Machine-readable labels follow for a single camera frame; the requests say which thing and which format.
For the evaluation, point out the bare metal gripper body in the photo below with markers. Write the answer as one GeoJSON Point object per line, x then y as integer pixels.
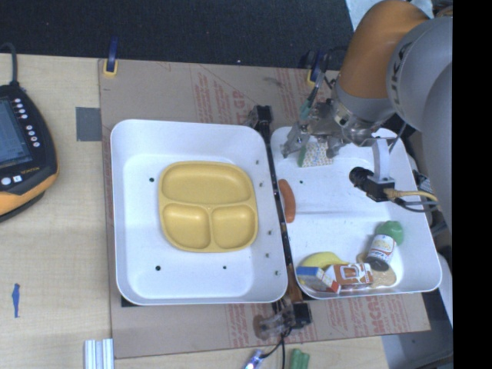
{"type": "Point", "coordinates": [326, 123]}

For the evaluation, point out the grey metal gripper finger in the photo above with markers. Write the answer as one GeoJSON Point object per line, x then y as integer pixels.
{"type": "Point", "coordinates": [293, 140]}
{"type": "Point", "coordinates": [335, 146]}

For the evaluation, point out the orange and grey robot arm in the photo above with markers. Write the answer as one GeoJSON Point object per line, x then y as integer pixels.
{"type": "Point", "coordinates": [384, 52]}

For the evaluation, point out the white patterned packet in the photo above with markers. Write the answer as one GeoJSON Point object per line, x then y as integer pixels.
{"type": "Point", "coordinates": [317, 158]}

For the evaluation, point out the thin black and white rod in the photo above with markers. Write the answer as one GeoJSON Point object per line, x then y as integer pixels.
{"type": "Point", "coordinates": [277, 190]}

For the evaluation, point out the orange sausage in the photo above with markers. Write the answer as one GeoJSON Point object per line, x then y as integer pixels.
{"type": "Point", "coordinates": [288, 200]}

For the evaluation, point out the white plastic tray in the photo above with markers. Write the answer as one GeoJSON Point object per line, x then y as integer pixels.
{"type": "Point", "coordinates": [138, 206]}
{"type": "Point", "coordinates": [338, 206]}

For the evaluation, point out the green toy vegetable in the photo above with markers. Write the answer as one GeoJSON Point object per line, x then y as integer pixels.
{"type": "Point", "coordinates": [392, 231]}

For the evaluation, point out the yellow divided plate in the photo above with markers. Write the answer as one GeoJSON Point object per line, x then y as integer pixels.
{"type": "Point", "coordinates": [207, 206]}

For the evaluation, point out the white and orange can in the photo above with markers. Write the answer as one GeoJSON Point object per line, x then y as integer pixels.
{"type": "Point", "coordinates": [380, 250]}

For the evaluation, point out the yellow banana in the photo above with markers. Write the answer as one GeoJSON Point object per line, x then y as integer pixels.
{"type": "Point", "coordinates": [321, 259]}

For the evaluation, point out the orange and white carton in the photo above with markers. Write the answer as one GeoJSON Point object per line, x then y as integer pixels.
{"type": "Point", "coordinates": [350, 275]}

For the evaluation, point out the blue and yellow carton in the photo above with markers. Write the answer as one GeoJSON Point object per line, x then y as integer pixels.
{"type": "Point", "coordinates": [313, 277]}

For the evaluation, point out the brown cardboard board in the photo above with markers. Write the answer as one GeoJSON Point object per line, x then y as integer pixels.
{"type": "Point", "coordinates": [161, 87]}

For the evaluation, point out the beige biscuit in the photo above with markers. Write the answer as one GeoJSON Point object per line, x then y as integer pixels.
{"type": "Point", "coordinates": [386, 279]}

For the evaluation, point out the green ribbed toy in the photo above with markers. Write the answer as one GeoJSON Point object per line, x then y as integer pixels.
{"type": "Point", "coordinates": [300, 360]}

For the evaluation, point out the black cylinder on white bracket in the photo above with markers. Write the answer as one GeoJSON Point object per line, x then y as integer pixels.
{"type": "Point", "coordinates": [374, 185]}

